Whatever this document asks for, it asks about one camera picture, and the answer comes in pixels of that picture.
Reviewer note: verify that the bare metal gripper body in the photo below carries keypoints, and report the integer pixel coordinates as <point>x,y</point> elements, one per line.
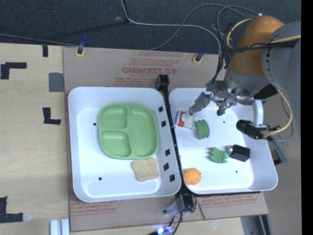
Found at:
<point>223,92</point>

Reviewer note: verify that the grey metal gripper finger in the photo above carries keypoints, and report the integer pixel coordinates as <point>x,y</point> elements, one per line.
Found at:
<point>223,108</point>
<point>199,104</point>

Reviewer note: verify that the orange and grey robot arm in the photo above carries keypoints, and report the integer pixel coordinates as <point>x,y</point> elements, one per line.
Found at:
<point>252,57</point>

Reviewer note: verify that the white and red small carton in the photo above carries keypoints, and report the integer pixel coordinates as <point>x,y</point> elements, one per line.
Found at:
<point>184,120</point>

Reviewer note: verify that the green ribbed toy vegetable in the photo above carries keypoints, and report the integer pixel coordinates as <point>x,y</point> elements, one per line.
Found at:
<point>202,129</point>

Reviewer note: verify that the thin black rod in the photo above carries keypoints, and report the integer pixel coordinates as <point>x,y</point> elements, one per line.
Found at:
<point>173,131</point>

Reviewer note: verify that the green pea pods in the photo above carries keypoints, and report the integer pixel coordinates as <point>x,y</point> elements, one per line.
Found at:
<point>217,155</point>

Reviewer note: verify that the black box with silver cap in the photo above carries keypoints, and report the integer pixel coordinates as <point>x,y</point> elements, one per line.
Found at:
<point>240,153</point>

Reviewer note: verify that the green divided plate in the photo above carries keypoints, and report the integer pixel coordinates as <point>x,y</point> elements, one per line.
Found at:
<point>141,128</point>

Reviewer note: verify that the white plastic tray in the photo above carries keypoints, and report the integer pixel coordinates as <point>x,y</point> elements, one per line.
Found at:
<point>88,143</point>
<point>227,177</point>

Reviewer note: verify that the orange toy fruit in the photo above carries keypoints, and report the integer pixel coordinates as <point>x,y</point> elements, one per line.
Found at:
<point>192,176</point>

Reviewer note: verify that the tan toast slice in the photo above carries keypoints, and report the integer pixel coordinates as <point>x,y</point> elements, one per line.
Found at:
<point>145,170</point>

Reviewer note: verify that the brown cardboard board red print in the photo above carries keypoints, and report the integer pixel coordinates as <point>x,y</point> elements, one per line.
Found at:
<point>102,67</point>

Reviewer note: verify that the black cylinder on white bracket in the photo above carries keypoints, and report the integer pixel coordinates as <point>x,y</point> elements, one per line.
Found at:
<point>247,128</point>

